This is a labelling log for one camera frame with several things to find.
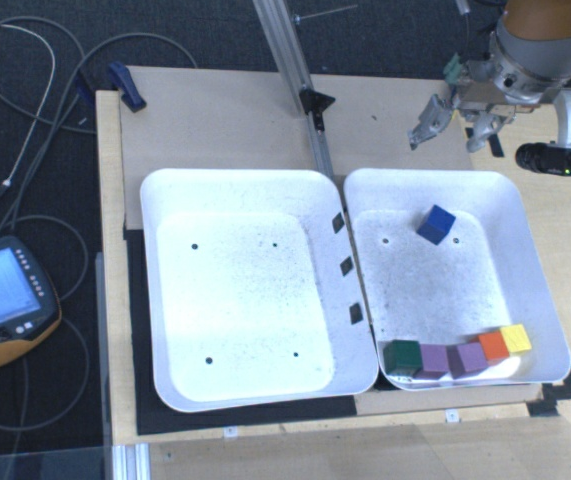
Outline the yellow cube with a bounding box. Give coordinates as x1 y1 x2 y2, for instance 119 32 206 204
499 323 533 356

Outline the blue cube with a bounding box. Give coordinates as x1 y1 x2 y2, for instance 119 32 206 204
415 204 457 246

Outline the purple cube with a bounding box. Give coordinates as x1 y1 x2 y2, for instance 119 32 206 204
445 341 490 380
417 343 451 381

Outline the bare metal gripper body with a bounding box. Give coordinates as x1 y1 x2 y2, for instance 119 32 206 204
452 50 565 118

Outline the white plastic tray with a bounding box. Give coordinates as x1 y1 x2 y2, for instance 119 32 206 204
139 167 381 414
342 167 571 392

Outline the black cylinder on white bracket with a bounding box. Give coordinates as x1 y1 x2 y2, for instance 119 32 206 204
514 90 571 177

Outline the green cube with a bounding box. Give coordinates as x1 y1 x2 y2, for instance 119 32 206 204
382 339 423 377

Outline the orange cube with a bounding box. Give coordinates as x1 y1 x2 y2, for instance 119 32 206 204
477 331 511 367

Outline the pale wood board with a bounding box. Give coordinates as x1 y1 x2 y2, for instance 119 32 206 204
118 65 542 417

